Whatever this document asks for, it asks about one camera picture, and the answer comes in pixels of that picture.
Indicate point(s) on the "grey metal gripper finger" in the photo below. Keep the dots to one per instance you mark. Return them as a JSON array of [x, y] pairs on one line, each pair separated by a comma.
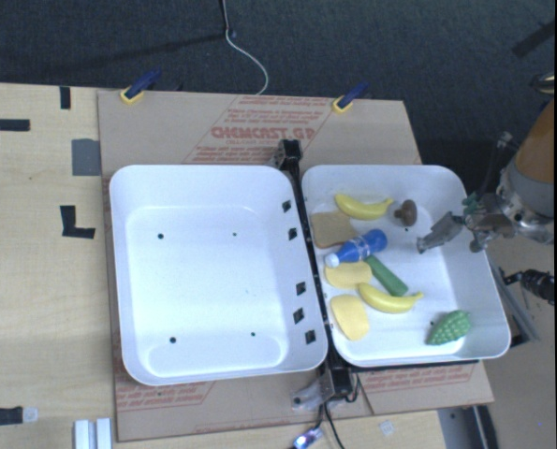
[[439, 233], [477, 245]]

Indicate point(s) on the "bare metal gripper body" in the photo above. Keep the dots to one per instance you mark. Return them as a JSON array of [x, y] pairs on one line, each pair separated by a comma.
[[493, 220]]

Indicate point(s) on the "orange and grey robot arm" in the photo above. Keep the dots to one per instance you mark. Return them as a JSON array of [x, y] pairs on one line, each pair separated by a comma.
[[535, 157]]

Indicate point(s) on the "brown mushroom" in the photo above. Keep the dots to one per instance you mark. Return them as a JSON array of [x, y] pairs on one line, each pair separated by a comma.
[[406, 212]]

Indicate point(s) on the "white plastic tray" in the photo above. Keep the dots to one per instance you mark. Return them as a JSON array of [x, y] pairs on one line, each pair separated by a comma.
[[203, 274], [446, 288]]

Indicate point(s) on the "green cucumber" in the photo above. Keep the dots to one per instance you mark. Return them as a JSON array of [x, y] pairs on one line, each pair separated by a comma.
[[388, 276]]

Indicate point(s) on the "blue bottle white cap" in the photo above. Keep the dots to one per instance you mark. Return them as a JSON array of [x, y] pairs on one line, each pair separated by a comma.
[[360, 247]]

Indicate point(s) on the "yellow banana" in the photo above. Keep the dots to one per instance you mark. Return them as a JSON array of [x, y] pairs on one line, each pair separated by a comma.
[[362, 208], [385, 299]]

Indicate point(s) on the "green grapes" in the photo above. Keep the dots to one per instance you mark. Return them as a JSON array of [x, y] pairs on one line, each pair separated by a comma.
[[449, 328]]

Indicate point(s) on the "tan bread slice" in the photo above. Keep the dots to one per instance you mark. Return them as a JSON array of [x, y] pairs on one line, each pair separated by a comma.
[[329, 228]]

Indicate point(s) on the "brown cardboard board red print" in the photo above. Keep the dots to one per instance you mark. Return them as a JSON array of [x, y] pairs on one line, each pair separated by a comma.
[[165, 129]]

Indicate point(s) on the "black cylinder on white bracket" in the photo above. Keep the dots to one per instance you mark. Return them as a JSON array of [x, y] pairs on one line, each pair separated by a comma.
[[537, 282]]

